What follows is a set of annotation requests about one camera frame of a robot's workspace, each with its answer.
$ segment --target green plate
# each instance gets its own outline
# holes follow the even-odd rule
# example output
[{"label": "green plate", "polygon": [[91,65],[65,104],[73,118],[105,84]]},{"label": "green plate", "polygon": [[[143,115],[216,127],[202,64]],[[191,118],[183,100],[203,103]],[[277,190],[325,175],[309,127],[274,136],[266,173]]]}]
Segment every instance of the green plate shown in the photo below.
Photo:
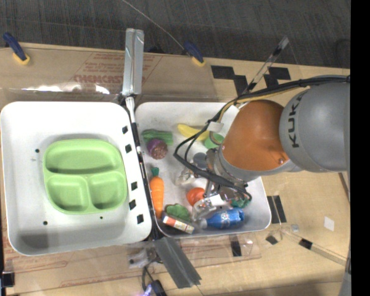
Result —
[{"label": "green plate", "polygon": [[121,153],[106,141],[54,142],[45,151],[43,164],[48,199],[63,213],[101,213],[119,207],[127,197]]}]

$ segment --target black hole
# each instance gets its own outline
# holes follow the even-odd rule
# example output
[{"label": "black hole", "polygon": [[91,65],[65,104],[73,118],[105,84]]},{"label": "black hole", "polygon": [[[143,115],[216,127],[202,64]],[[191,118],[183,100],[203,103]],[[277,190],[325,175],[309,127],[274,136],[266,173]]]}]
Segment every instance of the black hole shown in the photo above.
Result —
[{"label": "black hole", "polygon": [[132,200],[129,202],[129,208],[132,210],[134,207],[136,207],[136,200]]},{"label": "black hole", "polygon": [[138,215],[137,216],[137,224],[141,224],[143,221],[144,221],[144,216],[142,214]]}]

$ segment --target purple vegetable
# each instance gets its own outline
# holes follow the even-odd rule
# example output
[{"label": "purple vegetable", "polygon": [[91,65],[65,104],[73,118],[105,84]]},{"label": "purple vegetable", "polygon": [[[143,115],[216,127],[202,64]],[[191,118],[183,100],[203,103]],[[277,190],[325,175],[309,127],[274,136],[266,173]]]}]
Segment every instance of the purple vegetable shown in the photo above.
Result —
[{"label": "purple vegetable", "polygon": [[154,159],[162,159],[166,157],[168,152],[167,144],[163,140],[157,138],[153,138],[148,142],[147,150]]}]

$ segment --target yellow clamp tip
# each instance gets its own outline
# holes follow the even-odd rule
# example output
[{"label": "yellow clamp tip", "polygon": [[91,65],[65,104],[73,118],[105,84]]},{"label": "yellow clamp tip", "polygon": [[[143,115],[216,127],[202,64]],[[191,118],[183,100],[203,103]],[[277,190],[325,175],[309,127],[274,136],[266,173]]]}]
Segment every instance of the yellow clamp tip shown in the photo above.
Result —
[{"label": "yellow clamp tip", "polygon": [[22,60],[21,58],[18,57],[16,53],[14,52],[12,53],[12,57],[21,65],[27,65],[30,61],[30,57],[28,56],[28,54],[25,54],[25,56],[26,56],[26,59]]},{"label": "yellow clamp tip", "polygon": [[192,61],[198,65],[199,67],[203,67],[205,65],[205,61],[203,60],[203,62],[199,62],[196,57],[192,57]]}]

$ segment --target wooden surface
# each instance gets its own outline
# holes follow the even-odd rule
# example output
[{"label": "wooden surface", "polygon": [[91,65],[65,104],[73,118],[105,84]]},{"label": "wooden surface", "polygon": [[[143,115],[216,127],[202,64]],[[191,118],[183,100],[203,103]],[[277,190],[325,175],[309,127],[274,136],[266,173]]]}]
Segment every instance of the wooden surface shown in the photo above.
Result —
[{"label": "wooden surface", "polygon": [[[45,55],[45,46],[30,45],[40,55]],[[55,51],[68,51],[63,47],[49,46]],[[76,51],[90,51],[72,48]],[[211,65],[233,67],[236,75],[244,75],[247,81],[255,76],[263,65],[260,62],[240,60],[206,59],[201,70],[187,57],[174,55],[149,55],[153,65],[147,68],[148,79],[143,89],[150,91],[150,98],[181,99],[183,91],[198,89],[197,93],[216,101],[227,101],[236,96],[233,80],[216,80],[210,71]],[[279,65],[289,69],[291,79],[309,78],[318,75],[347,75],[348,70],[297,65]],[[27,76],[17,74],[3,77],[0,69],[0,89],[10,85],[14,78]],[[177,80],[181,83],[178,90]],[[285,104],[296,92],[275,97]],[[0,107],[8,103],[8,96],[0,95]],[[230,245],[224,239],[217,244],[219,258],[211,261],[205,247],[191,243],[191,253],[197,271],[202,277],[201,285],[177,289],[170,275],[160,266],[152,266],[154,278],[159,279],[168,295],[338,295],[350,240],[350,204],[345,185],[337,173],[281,173],[263,178],[266,195],[279,195],[287,221],[272,224],[268,229],[243,237],[242,248],[248,255],[241,259],[231,255]],[[4,198],[1,184],[1,198]],[[277,243],[266,238],[273,236]],[[302,240],[312,242],[312,248],[300,245]],[[51,265],[43,259],[26,258],[14,254],[8,241],[5,242],[6,266],[17,266],[15,286],[7,289],[8,295],[142,295],[141,271],[129,270],[125,247],[111,247],[50,257]]]}]

